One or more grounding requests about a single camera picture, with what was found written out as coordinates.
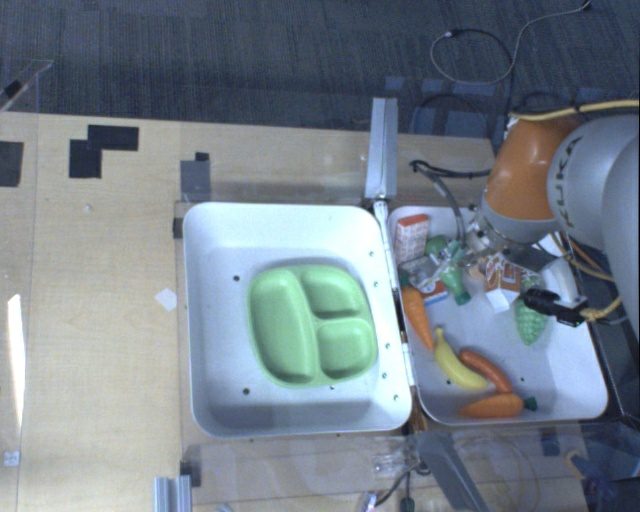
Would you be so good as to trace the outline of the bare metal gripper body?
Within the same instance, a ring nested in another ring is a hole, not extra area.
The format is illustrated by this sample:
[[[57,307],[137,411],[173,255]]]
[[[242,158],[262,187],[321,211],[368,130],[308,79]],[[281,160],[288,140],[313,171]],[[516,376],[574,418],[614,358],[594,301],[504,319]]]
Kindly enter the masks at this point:
[[[492,227],[482,219],[471,221],[465,232],[465,255],[462,266],[473,267],[495,254],[506,255],[508,245]]]

